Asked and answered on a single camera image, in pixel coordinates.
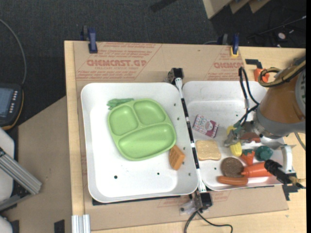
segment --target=electronic device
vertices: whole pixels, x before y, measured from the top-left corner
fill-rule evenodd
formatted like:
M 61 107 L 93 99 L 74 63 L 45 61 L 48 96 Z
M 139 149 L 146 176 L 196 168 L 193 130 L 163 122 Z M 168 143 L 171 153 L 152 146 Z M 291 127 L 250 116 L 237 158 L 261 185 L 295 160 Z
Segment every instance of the electronic device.
M 18 84 L 0 83 L 0 127 L 9 130 L 16 124 L 22 106 L 23 90 Z

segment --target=toy carrot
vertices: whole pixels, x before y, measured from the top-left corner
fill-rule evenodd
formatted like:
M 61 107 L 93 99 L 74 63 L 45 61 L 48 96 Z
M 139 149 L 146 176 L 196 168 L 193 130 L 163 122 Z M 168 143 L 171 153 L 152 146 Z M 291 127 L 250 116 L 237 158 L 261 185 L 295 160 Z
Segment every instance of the toy carrot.
M 255 151 L 252 149 L 242 150 L 241 158 L 246 162 L 248 166 L 253 164 Z

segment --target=black fabric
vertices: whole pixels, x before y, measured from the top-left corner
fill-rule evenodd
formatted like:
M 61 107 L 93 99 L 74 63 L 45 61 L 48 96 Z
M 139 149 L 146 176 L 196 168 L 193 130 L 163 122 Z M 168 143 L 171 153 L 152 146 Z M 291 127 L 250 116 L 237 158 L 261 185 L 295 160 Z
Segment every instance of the black fabric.
M 83 25 L 98 41 L 204 44 L 227 33 L 240 46 L 276 46 L 271 37 L 247 37 L 305 15 L 306 0 L 271 0 L 253 14 L 225 7 L 208 19 L 202 0 L 0 0 L 0 18 L 18 35 L 28 74 L 20 124 L 66 94 L 64 40 L 79 40 Z M 282 47 L 306 46 L 306 20 Z M 19 83 L 23 60 L 18 44 L 0 24 L 0 82 Z

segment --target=black floor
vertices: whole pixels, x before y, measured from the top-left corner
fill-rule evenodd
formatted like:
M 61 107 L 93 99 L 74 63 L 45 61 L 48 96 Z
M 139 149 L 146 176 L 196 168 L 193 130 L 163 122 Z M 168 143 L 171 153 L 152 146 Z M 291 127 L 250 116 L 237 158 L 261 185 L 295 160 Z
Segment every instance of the black floor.
M 96 29 L 98 41 L 204 44 L 225 33 L 239 33 L 240 46 L 306 47 L 306 19 L 249 39 L 306 15 L 307 0 L 272 0 L 253 14 L 248 5 L 236 14 L 224 8 L 211 20 L 202 0 L 0 0 L 0 19 L 20 39 L 27 59 L 25 103 L 18 124 L 66 94 L 64 40 L 79 40 L 83 25 Z M 23 79 L 22 55 L 0 23 L 0 82 Z

